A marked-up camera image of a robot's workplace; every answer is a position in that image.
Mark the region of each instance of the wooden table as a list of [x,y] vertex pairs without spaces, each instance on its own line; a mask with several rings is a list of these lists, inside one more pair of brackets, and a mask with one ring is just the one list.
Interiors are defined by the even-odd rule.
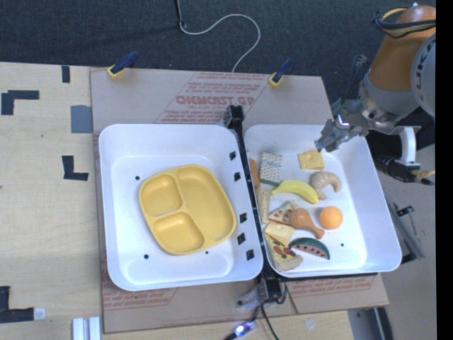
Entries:
[[[0,324],[0,339],[70,339],[71,320],[101,317],[101,272],[92,133],[71,132],[71,107],[91,106],[88,67],[0,64],[0,92],[39,87],[0,115],[0,286],[9,307],[45,318]],[[63,156],[87,181],[65,180]],[[305,323],[310,319],[314,328]],[[346,311],[272,317],[280,339],[353,339]],[[264,319],[247,339],[272,339]],[[223,339],[237,323],[103,334],[103,339]]]

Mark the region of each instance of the white cable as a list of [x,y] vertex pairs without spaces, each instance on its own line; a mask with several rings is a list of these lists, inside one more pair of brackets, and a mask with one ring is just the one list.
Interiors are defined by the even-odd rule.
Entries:
[[213,28],[215,28],[215,26],[217,26],[219,23],[221,23],[223,20],[225,19],[228,19],[228,18],[233,18],[233,17],[237,17],[237,18],[245,18],[249,21],[251,21],[254,26],[256,27],[256,30],[258,31],[258,37],[256,38],[256,41],[255,43],[252,45],[252,47],[247,50],[244,54],[242,54],[242,56],[238,59],[238,61],[236,62],[236,64],[234,65],[233,69],[232,69],[232,72],[234,72],[237,68],[237,66],[239,65],[239,63],[242,61],[242,59],[244,59],[253,49],[255,49],[255,47],[258,45],[258,43],[260,42],[260,39],[261,39],[261,30],[260,30],[260,27],[258,26],[258,24],[250,17],[250,16],[247,16],[247,15],[243,15],[243,14],[229,14],[227,16],[224,16],[223,18],[220,18],[218,21],[216,21],[214,24],[212,24],[208,29],[206,30],[203,30],[203,31],[200,31],[200,32],[190,32],[190,31],[187,31],[184,27],[183,27],[183,19],[182,19],[182,14],[181,14],[181,9],[180,9],[180,6],[179,6],[179,0],[176,0],[176,6],[178,8],[178,14],[179,14],[179,28],[181,29],[181,31],[185,34],[188,34],[188,35],[201,35],[201,34],[205,34],[207,32],[209,32],[210,30],[212,30]]

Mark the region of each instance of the yellow plate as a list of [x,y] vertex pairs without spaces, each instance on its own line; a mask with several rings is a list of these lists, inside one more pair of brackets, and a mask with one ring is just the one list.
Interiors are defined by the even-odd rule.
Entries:
[[139,202],[151,233],[170,254],[202,251],[236,229],[226,193],[203,166],[177,166],[151,176],[140,186]]

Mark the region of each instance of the cardboard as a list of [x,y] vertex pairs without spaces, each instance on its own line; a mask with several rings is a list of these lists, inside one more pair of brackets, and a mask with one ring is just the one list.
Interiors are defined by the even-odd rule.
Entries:
[[[126,69],[112,79],[106,69],[91,70],[93,137],[102,263],[105,333],[206,324],[251,317],[236,299],[255,283],[242,281],[186,288],[127,292],[106,269],[98,136],[115,123],[223,123],[229,105],[243,106],[245,131],[252,125],[323,125],[331,111],[321,77],[288,76],[278,86],[270,75]],[[289,296],[267,315],[284,316],[386,305],[380,275],[288,282]]]

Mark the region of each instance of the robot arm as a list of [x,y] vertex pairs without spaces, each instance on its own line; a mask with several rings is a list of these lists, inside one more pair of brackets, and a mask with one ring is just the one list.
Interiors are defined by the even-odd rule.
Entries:
[[[385,19],[395,13],[402,13],[397,22],[387,23]],[[415,163],[415,132],[420,127],[399,123],[418,107],[435,119],[435,8],[416,4],[394,8],[378,13],[374,22],[387,35],[373,63],[365,67],[369,69],[358,83],[357,96],[346,95],[315,145],[318,151],[332,152],[370,130],[399,135],[401,157],[379,158],[377,167],[400,181],[421,181],[420,165]],[[353,68],[357,71],[366,64],[359,56]],[[426,178],[421,182],[428,183]]]

